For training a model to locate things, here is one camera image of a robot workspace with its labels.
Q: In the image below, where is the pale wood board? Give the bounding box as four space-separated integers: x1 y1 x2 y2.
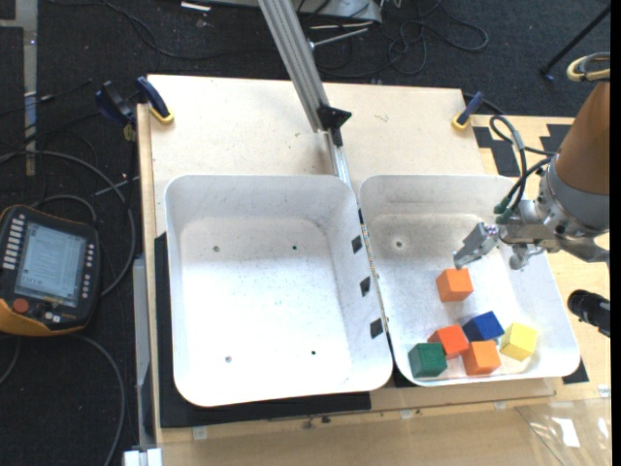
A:
146 74 558 429

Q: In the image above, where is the white plastic tray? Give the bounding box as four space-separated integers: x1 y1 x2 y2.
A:
163 174 395 409
358 174 582 388

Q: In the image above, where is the thin black and white rod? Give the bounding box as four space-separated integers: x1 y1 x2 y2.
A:
331 136 391 335

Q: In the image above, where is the blue cube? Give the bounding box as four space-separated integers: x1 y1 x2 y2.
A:
461 310 507 344

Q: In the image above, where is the yellow cube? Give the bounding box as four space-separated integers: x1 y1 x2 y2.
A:
499 321 539 363

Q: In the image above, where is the dark orange cube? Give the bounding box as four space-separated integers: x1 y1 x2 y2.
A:
426 323 471 361

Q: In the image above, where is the green cube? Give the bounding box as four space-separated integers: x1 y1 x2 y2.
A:
407 341 449 380

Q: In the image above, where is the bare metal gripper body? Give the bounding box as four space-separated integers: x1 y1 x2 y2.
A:
498 199 611 264

